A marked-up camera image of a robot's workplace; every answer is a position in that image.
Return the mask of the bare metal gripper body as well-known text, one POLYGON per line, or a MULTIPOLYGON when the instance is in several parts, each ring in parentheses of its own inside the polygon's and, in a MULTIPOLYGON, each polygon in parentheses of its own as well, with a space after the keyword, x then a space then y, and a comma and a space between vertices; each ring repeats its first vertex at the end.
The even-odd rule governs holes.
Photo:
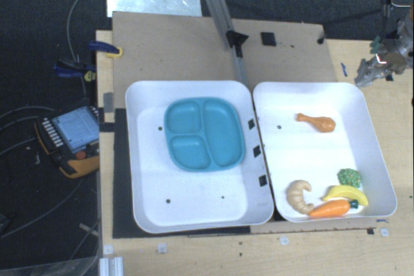
POLYGON ((372 42, 373 76, 389 76, 392 73, 403 74, 413 68, 413 40, 409 37, 380 39, 372 42))

